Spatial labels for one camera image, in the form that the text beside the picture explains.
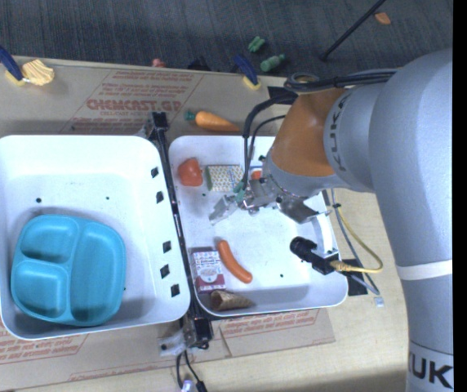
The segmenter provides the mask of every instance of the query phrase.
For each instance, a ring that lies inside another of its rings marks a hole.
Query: blue plastic container
[[[121,236],[94,220],[41,215],[22,229],[11,268],[11,294],[26,314],[93,327],[119,310],[127,254]]]

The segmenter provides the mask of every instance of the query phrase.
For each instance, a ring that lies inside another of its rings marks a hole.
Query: toy hot dog
[[[233,276],[243,283],[250,283],[252,281],[253,277],[251,273],[244,269],[237,260],[235,260],[234,254],[232,254],[232,250],[230,249],[230,245],[226,240],[221,239],[217,243],[217,251],[219,252],[219,256],[223,264],[229,272],[233,274]]]

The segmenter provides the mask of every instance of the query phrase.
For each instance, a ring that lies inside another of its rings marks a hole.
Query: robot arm
[[[407,390],[453,388],[451,50],[387,82],[301,95],[265,160],[257,194],[304,223],[322,189],[376,194],[407,304]]]

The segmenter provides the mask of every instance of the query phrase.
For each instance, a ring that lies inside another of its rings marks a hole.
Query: yellow cable
[[[343,261],[331,261],[330,262],[331,267],[333,267],[337,271],[358,271],[360,273],[379,273],[379,272],[381,272],[382,268],[383,268],[382,260],[379,258],[379,256],[377,254],[375,254],[369,248],[369,246],[367,246],[360,239],[360,237],[355,233],[355,231],[351,228],[351,226],[349,226],[348,221],[342,215],[342,211],[340,210],[340,207],[339,207],[338,212],[339,212],[340,220],[342,221],[342,223],[344,224],[344,226],[346,227],[348,232],[352,235],[352,237],[355,238],[355,240],[358,242],[358,244],[362,248],[364,248],[364,250],[366,250],[368,253],[370,253],[370,255],[373,258],[375,258],[375,260],[379,263],[379,267],[377,267],[376,269],[368,269],[368,268],[365,268],[365,267],[355,267],[355,266],[352,266],[352,265],[348,265],[348,264],[344,263]]]

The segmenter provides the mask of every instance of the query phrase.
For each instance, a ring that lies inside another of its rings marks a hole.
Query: gray floor
[[[368,19],[323,63],[318,55],[378,0],[0,0],[0,43],[22,56],[187,68],[203,56],[228,72],[241,53],[272,74],[331,78],[389,68],[452,46],[453,0],[388,0],[390,25]],[[267,43],[250,54],[254,36]]]

